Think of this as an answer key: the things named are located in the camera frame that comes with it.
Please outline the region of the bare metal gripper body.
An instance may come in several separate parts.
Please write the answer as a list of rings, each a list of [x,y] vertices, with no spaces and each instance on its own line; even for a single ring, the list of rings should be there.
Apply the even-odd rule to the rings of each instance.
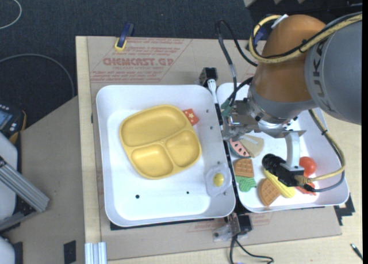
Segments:
[[[247,126],[258,126],[259,131],[282,128],[288,123],[287,118],[275,117],[261,109],[253,100],[235,101],[228,117],[230,127],[242,129]]]

